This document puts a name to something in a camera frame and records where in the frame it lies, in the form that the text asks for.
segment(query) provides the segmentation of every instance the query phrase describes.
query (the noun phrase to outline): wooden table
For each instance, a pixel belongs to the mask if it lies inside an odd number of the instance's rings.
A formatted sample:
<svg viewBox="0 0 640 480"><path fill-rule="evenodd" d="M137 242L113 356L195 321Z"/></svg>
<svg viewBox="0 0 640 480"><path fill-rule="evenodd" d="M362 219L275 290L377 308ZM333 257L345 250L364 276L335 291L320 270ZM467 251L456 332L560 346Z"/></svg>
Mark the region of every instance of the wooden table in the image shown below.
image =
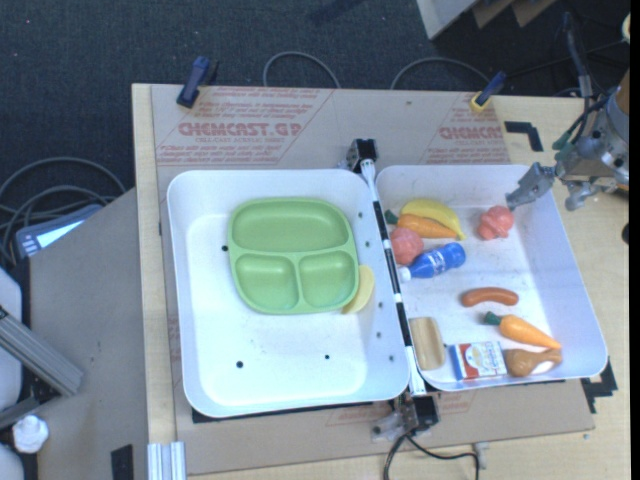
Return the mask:
<svg viewBox="0 0 640 480"><path fill-rule="evenodd" d="M349 93L353 98L358 98L359 91ZM392 101L405 96L401 92L389 91L385 97ZM166 444L176 440L177 431L169 362L162 244L158 234L160 217L151 86L134 85L132 98L148 430L151 443ZM534 153L526 137L506 133L503 128L511 161L521 164L539 161L542 165L553 165L551 143L582 110L582 103L577 99L495 96L493 105L500 123L525 121L533 123L538 129L545 151ZM487 469L482 471L481 477L630 478L629 247L620 238L629 220L628 197L600 194L589 199L584 208L568 212L564 210L566 189L556 183L552 190L609 349L618 389L612 397L597 400L595 429L588 434L571 433L490 443L486 452ZM455 453L469 451L469 447L438 451ZM246 453L250 454L251 449L247 448ZM370 455L197 478L371 479L381 477L384 460L384 455ZM438 461L426 458L417 451L407 452L394 459L392 477L472 478L473 464L469 459Z"/></svg>

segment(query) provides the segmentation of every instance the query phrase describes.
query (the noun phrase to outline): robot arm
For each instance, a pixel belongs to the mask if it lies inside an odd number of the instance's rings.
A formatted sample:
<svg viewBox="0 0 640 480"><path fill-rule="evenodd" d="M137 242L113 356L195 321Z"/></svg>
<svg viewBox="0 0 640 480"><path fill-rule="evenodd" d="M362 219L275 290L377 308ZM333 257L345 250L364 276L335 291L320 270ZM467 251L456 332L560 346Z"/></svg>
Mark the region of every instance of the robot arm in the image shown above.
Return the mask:
<svg viewBox="0 0 640 480"><path fill-rule="evenodd" d="M628 40L629 35L625 34L625 38ZM558 150L555 166L533 164L518 182L519 188L506 195L511 210L535 201L551 188L556 178L569 191L565 206L570 211L584 206L585 199L598 192L628 190L629 85L630 70L627 70L614 91L585 108L554 143L553 148ZM578 132L572 138L576 128Z"/></svg>

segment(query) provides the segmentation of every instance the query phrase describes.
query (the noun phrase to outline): blue clamp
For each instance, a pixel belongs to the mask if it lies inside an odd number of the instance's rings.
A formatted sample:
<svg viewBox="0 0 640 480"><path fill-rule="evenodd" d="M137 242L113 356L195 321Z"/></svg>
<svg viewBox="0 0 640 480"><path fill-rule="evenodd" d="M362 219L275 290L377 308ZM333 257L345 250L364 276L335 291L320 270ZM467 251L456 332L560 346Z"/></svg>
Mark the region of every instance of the blue clamp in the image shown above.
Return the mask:
<svg viewBox="0 0 640 480"><path fill-rule="evenodd" d="M471 101L469 102L471 110L474 112L482 112L487 106L487 103L489 103L489 98L502 90L506 79L507 74L504 71L498 71L496 76L494 76L491 82L489 82L489 85L487 85L483 91L476 93L474 97L471 98Z"/></svg>
<svg viewBox="0 0 640 480"><path fill-rule="evenodd" d="M198 57L193 61L189 80L182 88L182 91L180 91L178 99L176 100L178 105L182 105L187 108L193 107L193 104L196 102L196 98L200 94L198 86L202 84L204 77L207 76L207 71L209 71L209 59L206 57Z"/></svg>

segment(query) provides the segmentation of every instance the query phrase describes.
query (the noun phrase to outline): black hinge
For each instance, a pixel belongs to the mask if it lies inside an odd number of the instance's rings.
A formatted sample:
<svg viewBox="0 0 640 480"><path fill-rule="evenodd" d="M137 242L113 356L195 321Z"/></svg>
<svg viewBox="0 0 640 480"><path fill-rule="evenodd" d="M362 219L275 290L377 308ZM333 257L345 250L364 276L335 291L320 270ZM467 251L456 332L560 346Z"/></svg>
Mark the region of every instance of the black hinge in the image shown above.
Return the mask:
<svg viewBox="0 0 640 480"><path fill-rule="evenodd" d="M613 396L613 392L618 389L616 378L613 375L611 362L607 361L607 365L600 373L600 381L592 382L591 379L582 379L582 389L587 397L589 410L591 414L596 414L596 398L600 396Z"/></svg>
<svg viewBox="0 0 640 480"><path fill-rule="evenodd" d="M371 160L375 162L378 159L378 148L375 139L354 139L351 142L349 151L347 151L347 167L352 172L360 174L360 162L363 160Z"/></svg>
<svg viewBox="0 0 640 480"><path fill-rule="evenodd" d="M533 151L543 151L538 129L531 123L523 121L505 121L504 126L509 133L526 133Z"/></svg>

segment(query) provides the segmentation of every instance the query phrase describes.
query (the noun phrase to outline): white bottle cap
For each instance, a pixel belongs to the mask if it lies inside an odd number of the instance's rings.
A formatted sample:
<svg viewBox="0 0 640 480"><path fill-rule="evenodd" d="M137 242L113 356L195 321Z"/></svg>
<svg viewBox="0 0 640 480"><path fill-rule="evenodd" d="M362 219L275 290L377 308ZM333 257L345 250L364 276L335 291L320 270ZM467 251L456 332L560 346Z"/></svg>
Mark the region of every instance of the white bottle cap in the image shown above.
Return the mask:
<svg viewBox="0 0 640 480"><path fill-rule="evenodd" d="M408 283L411 281L411 271L407 267L400 267L398 269L398 277L401 283Z"/></svg>
<svg viewBox="0 0 640 480"><path fill-rule="evenodd" d="M13 444L22 453L36 453L49 437L47 423L33 414L18 421L12 430Z"/></svg>

